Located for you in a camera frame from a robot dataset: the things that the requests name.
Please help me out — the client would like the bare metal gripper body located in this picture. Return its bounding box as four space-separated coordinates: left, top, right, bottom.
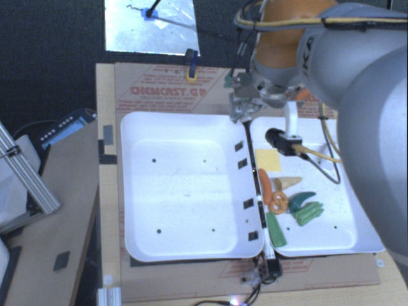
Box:
229 73 303 109

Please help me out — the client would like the yellow square cheese slice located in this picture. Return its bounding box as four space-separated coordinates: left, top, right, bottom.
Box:
254 149 283 173

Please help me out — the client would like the brown cardboard board red print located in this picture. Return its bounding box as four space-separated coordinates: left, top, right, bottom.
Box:
113 62 382 303

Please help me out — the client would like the thin black and white rod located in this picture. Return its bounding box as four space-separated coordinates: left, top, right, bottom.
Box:
243 120 275 261

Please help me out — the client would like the orange carrot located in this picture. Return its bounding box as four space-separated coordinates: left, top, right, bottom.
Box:
258 168 273 204

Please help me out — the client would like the beige ice cream cone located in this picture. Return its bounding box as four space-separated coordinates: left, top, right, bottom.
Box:
273 176 303 191

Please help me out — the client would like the white plastic tray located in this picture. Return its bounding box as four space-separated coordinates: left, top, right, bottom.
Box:
249 115 386 258
120 111 266 263

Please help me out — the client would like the orange pretzel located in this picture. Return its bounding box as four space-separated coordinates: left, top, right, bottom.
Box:
268 190 289 216

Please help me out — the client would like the teal pepper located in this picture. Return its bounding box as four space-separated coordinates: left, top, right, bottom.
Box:
288 191 317 214

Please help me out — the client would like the green bean bundle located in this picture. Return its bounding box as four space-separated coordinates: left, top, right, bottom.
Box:
292 201 324 227

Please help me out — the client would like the black cylinder on white bracket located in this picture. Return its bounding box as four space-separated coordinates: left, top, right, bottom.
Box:
265 100 304 157

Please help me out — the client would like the black block with thin wires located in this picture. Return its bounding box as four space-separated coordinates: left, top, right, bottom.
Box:
265 259 283 279

